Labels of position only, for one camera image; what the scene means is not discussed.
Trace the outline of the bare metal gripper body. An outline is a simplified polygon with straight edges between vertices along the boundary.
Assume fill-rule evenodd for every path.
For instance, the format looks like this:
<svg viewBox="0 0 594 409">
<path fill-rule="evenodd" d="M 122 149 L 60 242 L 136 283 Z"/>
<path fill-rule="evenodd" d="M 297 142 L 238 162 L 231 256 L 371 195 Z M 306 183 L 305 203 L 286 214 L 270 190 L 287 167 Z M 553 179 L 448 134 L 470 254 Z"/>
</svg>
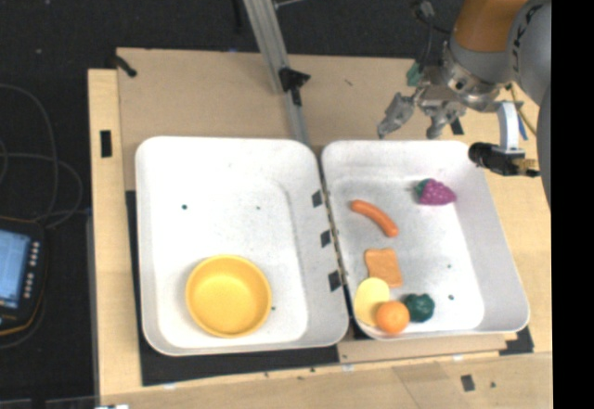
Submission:
<svg viewBox="0 0 594 409">
<path fill-rule="evenodd" d="M 424 67 L 417 80 L 418 104 L 429 107 L 455 103 L 478 112 L 493 112 L 505 85 L 488 82 L 459 65 Z"/>
</svg>

